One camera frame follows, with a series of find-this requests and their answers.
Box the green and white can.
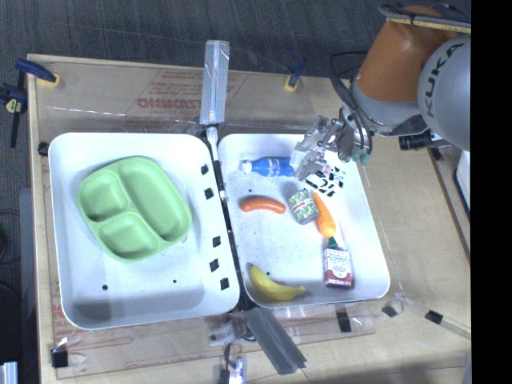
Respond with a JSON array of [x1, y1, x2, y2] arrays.
[[287, 187, 321, 226]]

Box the green divided plate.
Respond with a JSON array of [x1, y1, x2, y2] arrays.
[[76, 154, 194, 264]]

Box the red and white carton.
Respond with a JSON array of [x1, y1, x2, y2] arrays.
[[322, 246, 354, 290]]

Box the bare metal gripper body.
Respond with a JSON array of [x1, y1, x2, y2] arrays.
[[302, 108, 360, 163]]

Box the brown cardboard board, red print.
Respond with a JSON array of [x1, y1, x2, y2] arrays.
[[34, 60, 378, 380]]

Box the black and white carton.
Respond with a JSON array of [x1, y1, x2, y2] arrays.
[[304, 161, 347, 198]]

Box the orange carrot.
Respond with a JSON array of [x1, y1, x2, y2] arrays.
[[311, 191, 339, 248]]

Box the orange sausage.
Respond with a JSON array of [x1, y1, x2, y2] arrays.
[[239, 196, 288, 216]]

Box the white plastic tray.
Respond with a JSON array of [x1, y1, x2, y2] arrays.
[[216, 133, 392, 309], [47, 131, 242, 331]]

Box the yellow banana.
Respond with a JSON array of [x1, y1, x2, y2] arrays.
[[249, 263, 307, 303]]

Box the blue bottle with white cap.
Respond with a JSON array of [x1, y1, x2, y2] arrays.
[[239, 156, 298, 178]]

